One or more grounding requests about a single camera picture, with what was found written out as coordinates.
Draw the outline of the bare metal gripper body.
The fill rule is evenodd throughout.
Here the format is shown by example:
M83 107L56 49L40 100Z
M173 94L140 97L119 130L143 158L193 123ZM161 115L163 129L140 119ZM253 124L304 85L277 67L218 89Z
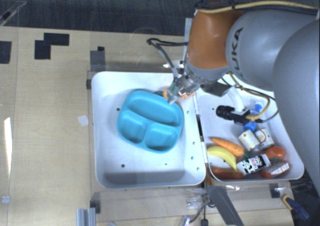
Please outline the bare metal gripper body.
M173 82L172 93L176 96L183 96L184 94L191 94L198 90L200 83L193 80L189 75L182 75Z

